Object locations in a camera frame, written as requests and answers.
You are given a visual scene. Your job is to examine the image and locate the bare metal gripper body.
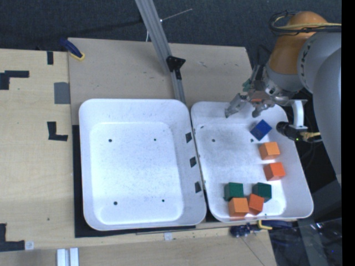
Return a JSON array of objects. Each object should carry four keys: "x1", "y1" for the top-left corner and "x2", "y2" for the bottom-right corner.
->
[{"x1": 246, "y1": 80, "x2": 295, "y2": 106}]

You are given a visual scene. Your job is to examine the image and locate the blue cube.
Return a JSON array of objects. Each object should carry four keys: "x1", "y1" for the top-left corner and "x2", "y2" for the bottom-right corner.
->
[{"x1": 250, "y1": 119, "x2": 273, "y2": 142}]

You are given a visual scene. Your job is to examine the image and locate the orange cube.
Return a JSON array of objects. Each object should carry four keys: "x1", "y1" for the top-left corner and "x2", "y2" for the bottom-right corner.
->
[
  {"x1": 258, "y1": 141, "x2": 281, "y2": 161},
  {"x1": 262, "y1": 161, "x2": 286, "y2": 182},
  {"x1": 247, "y1": 193, "x2": 265, "y2": 215},
  {"x1": 227, "y1": 197, "x2": 250, "y2": 218}
]

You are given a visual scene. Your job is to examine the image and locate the white plastic tray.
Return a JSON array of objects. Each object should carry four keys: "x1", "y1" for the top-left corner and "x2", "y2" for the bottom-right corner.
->
[
  {"x1": 190, "y1": 101, "x2": 315, "y2": 223},
  {"x1": 78, "y1": 98, "x2": 207, "y2": 232}
]

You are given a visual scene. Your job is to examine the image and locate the green cube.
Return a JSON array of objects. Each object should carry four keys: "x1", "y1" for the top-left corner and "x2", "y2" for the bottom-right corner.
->
[
  {"x1": 223, "y1": 182, "x2": 245, "y2": 202},
  {"x1": 252, "y1": 182, "x2": 272, "y2": 203}
]

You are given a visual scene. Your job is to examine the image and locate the pale wood board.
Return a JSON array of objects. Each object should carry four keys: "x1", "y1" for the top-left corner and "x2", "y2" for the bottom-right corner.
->
[{"x1": 67, "y1": 37, "x2": 278, "y2": 250}]

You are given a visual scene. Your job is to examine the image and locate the black cylinder on white bracket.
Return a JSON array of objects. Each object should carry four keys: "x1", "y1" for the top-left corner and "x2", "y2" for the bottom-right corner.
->
[{"x1": 276, "y1": 99, "x2": 308, "y2": 142}]

